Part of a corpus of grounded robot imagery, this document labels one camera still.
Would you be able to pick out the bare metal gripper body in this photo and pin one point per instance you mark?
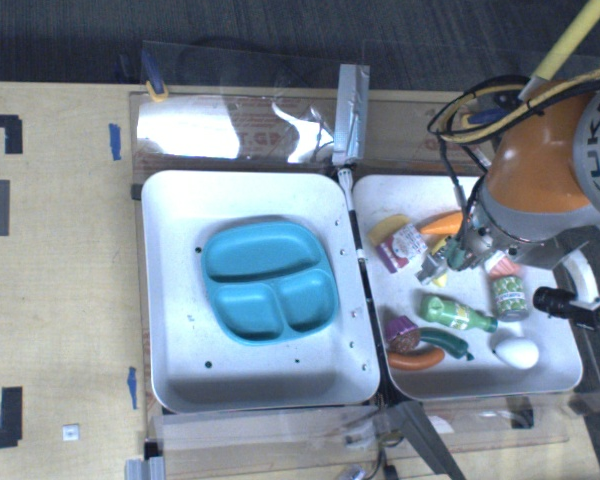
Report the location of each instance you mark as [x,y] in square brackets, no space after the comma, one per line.
[487,245]

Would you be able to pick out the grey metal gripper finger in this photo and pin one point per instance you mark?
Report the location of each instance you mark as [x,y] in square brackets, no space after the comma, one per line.
[430,269]

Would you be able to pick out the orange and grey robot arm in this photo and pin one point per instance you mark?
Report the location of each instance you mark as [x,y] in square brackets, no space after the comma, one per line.
[535,168]

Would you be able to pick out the yellow banana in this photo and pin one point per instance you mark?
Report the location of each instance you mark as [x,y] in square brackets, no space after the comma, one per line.
[440,281]

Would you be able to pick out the pink cupcake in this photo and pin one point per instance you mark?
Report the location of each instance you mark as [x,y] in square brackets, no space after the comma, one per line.
[502,267]

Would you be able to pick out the white and red packet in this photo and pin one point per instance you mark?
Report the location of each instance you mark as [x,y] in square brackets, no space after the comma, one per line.
[402,248]

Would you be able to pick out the orange carrot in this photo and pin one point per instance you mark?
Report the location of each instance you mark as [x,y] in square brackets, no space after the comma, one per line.
[442,224]

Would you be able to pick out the green bottle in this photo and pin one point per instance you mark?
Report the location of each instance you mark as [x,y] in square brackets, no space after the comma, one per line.
[450,313]

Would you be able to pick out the green can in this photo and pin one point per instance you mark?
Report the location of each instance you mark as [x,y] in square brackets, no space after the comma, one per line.
[510,297]

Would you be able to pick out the yellow cheese wedge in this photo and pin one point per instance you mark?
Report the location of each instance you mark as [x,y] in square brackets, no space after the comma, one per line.
[382,228]

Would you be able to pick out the purple cupcake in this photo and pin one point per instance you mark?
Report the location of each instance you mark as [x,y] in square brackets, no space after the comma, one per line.
[401,334]

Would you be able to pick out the green cucumber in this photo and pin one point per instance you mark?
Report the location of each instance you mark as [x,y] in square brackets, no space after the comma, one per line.
[445,340]

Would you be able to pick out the orange sausage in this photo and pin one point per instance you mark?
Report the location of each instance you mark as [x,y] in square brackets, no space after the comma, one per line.
[415,360]

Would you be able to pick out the white egg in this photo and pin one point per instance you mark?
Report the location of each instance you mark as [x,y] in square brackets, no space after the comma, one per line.
[517,353]

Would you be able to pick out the white plastic tray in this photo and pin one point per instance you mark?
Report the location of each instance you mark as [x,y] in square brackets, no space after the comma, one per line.
[175,268]
[480,383]

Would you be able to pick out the blue divided plate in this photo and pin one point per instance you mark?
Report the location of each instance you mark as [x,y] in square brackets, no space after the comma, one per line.
[265,248]

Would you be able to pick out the black cylinder on white bracket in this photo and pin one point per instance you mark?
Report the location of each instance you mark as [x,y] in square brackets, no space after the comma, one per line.
[555,302]

